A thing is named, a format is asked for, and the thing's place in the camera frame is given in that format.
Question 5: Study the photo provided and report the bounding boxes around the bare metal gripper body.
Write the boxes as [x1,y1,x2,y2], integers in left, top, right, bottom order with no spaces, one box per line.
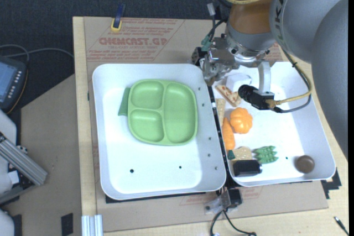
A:
[205,36,274,71]

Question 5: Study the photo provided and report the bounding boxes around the toy pizza slice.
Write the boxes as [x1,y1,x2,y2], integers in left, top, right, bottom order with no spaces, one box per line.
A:
[215,85,242,108]

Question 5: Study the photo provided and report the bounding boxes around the beige toy biscuit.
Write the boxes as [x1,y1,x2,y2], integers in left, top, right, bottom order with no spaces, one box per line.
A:
[215,98,226,127]

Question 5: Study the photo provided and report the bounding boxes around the green divided plate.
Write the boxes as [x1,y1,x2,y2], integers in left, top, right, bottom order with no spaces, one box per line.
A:
[118,78,199,147]

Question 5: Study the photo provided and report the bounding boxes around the orange toy pumpkin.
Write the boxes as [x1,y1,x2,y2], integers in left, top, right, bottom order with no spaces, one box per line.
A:
[230,107,254,135]

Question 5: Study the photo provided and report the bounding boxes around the orange toy carrot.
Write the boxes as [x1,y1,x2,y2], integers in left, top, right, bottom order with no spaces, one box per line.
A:
[222,117,236,161]

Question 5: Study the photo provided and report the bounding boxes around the white plastic tray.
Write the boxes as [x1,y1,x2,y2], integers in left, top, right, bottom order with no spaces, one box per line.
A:
[91,63,227,201]
[207,61,337,187]

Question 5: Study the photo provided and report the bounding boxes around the tan toy bread slice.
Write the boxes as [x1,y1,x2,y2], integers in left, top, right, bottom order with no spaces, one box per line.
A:
[233,146,253,161]

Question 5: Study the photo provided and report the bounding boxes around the brown cardboard board red print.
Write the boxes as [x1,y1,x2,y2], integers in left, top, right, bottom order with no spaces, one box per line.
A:
[82,17,330,233]

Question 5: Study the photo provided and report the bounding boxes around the green toy pea pods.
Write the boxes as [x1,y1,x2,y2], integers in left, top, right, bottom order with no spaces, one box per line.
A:
[253,145,279,165]

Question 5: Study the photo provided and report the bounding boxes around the black box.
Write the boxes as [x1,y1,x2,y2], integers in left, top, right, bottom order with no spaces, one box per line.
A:
[232,159,263,177]

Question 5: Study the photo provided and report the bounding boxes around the brown round toy biscuit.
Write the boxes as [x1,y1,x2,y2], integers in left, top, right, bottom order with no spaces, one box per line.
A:
[294,155,316,174]

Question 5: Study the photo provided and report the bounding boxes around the black cylinder on white bracket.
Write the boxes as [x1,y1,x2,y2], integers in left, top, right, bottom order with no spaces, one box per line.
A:
[237,61,276,111]

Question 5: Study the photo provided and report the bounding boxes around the black block with thin wires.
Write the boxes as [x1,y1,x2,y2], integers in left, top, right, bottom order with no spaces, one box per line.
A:
[204,187,244,215]

